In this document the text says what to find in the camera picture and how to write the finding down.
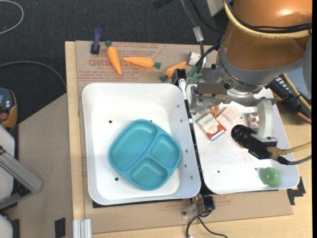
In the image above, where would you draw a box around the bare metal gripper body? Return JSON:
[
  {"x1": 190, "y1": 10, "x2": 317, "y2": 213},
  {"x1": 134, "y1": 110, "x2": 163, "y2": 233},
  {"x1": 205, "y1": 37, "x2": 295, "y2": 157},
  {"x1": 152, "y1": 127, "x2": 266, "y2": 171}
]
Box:
[{"x1": 196, "y1": 63, "x2": 264, "y2": 107}]

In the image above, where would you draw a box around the thin black and white rod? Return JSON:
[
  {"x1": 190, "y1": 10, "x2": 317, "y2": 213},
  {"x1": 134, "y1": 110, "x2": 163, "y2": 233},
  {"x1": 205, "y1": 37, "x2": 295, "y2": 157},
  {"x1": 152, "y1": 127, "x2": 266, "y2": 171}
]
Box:
[{"x1": 178, "y1": 78, "x2": 207, "y2": 196}]

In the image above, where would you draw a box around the white and red carton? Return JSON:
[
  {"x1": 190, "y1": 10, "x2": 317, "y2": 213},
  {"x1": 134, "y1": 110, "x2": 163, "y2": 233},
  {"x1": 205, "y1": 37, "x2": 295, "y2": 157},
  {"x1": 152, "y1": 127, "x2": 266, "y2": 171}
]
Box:
[{"x1": 197, "y1": 113, "x2": 226, "y2": 142}]

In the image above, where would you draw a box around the pink and white packet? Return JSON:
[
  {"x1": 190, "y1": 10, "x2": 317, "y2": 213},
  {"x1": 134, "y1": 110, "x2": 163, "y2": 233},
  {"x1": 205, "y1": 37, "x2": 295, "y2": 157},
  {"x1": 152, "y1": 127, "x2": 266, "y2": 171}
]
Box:
[{"x1": 215, "y1": 107, "x2": 241, "y2": 130}]

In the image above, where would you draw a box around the orange toy carrot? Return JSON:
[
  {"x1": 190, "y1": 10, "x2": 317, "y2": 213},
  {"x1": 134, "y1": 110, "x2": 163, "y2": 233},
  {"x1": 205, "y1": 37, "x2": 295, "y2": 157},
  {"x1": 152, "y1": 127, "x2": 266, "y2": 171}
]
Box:
[
  {"x1": 122, "y1": 56, "x2": 162, "y2": 70},
  {"x1": 159, "y1": 60, "x2": 187, "y2": 82},
  {"x1": 105, "y1": 40, "x2": 123, "y2": 76}
]

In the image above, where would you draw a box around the small white can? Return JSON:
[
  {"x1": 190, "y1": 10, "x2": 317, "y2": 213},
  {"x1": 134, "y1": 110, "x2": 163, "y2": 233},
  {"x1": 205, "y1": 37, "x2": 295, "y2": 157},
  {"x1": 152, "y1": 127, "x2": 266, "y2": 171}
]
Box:
[{"x1": 186, "y1": 51, "x2": 208, "y2": 68}]

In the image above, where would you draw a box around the red and white can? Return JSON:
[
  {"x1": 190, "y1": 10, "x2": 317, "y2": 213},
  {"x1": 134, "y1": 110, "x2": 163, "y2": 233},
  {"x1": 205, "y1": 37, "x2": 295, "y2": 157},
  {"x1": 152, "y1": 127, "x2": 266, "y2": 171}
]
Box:
[{"x1": 248, "y1": 112, "x2": 261, "y2": 131}]

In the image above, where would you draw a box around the white plastic tray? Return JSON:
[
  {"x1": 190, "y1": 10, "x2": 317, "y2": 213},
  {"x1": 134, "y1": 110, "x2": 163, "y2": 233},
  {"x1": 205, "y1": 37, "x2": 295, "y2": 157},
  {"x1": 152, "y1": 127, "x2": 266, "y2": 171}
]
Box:
[
  {"x1": 81, "y1": 82, "x2": 202, "y2": 206},
  {"x1": 185, "y1": 83, "x2": 301, "y2": 195}
]

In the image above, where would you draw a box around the blue divided plate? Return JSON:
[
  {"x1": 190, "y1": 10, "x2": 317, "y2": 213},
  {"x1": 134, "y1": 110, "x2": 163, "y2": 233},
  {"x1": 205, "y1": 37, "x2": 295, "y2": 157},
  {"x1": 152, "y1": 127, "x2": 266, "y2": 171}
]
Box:
[{"x1": 108, "y1": 119, "x2": 183, "y2": 191}]

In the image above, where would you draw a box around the brown cardboard board red print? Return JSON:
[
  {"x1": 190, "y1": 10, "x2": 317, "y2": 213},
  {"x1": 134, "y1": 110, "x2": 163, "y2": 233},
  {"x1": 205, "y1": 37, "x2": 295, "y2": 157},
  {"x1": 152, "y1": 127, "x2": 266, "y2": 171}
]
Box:
[{"x1": 75, "y1": 40, "x2": 301, "y2": 234}]

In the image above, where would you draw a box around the black block with thin wires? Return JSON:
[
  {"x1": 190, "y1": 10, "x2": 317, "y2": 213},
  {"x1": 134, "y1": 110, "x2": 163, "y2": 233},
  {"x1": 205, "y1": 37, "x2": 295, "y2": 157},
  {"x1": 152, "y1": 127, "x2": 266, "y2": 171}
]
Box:
[
  {"x1": 203, "y1": 195, "x2": 215, "y2": 212},
  {"x1": 173, "y1": 68, "x2": 187, "y2": 86}
]

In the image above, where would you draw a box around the black cylinder on white bracket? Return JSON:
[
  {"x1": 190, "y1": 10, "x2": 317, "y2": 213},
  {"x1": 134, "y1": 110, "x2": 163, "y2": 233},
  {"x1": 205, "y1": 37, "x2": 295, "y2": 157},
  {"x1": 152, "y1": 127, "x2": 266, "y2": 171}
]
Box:
[{"x1": 231, "y1": 99, "x2": 278, "y2": 161}]

